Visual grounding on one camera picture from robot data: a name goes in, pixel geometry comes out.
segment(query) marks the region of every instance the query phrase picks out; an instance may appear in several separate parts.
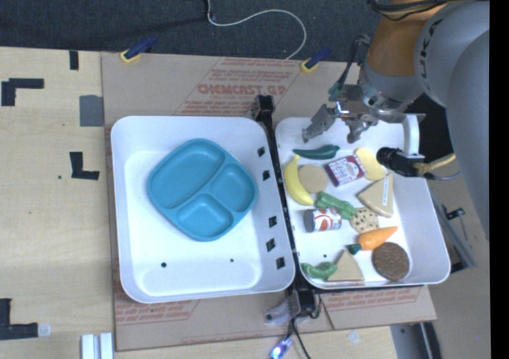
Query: cardboard box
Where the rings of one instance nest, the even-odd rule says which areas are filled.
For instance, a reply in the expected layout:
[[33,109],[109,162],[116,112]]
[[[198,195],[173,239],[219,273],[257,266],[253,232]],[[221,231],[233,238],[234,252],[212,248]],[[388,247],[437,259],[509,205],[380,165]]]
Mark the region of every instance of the cardboard box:
[[[345,64],[322,62],[311,74],[300,72],[299,64],[298,60],[155,54],[124,64],[117,53],[102,53],[117,350],[286,333],[286,326],[267,325],[264,316],[265,310],[286,299],[284,291],[148,305],[126,296],[119,282],[109,134],[115,121],[128,115],[245,115],[257,95],[274,97],[274,126],[287,117],[311,117]],[[347,83],[356,82],[355,72],[351,73]],[[436,318],[427,286],[332,292],[322,294],[321,300],[321,314],[304,320],[301,332]]]

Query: blue clip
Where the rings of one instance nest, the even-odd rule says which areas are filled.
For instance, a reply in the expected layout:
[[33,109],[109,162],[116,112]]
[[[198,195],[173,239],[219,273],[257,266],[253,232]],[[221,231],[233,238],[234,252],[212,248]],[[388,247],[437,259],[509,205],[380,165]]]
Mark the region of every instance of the blue clip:
[[141,39],[136,45],[120,53],[120,58],[124,63],[132,63],[140,57],[141,53],[148,52],[157,44],[157,37],[146,37]]
[[304,60],[301,63],[301,71],[304,73],[311,73],[318,66],[318,62],[324,59],[328,54],[332,52],[330,48],[323,48],[319,53],[310,57],[309,59]]

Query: green pepper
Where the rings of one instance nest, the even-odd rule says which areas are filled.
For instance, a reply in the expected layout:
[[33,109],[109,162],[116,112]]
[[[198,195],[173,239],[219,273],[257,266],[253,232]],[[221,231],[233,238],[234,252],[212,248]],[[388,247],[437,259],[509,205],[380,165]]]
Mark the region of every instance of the green pepper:
[[346,220],[350,220],[353,216],[357,215],[357,210],[352,204],[346,201],[341,201],[333,195],[329,195],[325,192],[318,194],[317,200],[315,201],[317,208],[330,208],[335,207],[340,213],[341,217]]
[[304,274],[314,279],[326,279],[337,270],[337,266],[329,261],[324,261],[316,266],[309,263],[301,263]]
[[328,144],[325,146],[321,146],[320,148],[316,148],[314,150],[293,150],[293,152],[297,155],[300,155],[303,158],[308,159],[329,159],[336,156],[337,151],[340,148],[338,146],[334,146],[332,144]]

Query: blue plate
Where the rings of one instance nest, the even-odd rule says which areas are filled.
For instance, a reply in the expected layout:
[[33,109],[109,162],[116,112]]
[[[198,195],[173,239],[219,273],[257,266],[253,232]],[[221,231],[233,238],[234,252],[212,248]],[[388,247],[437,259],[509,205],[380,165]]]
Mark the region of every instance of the blue plate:
[[187,141],[150,173],[149,198],[187,236],[219,239],[249,212],[255,180],[224,148],[207,139]]

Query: wooden surface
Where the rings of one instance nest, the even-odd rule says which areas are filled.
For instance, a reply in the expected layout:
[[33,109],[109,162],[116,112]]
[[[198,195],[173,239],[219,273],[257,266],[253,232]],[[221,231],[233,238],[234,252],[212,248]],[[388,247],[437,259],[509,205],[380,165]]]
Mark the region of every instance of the wooden surface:
[[[11,323],[48,323],[51,335],[0,341],[0,357],[79,357],[80,336],[114,332],[104,130],[80,126],[80,96],[102,95],[100,54],[0,48],[0,80],[43,78],[0,107],[0,298]],[[69,153],[99,180],[71,178]],[[302,335],[313,358],[395,359],[390,328]],[[269,357],[279,338],[115,353],[117,358]],[[305,357],[295,339],[286,358]]]

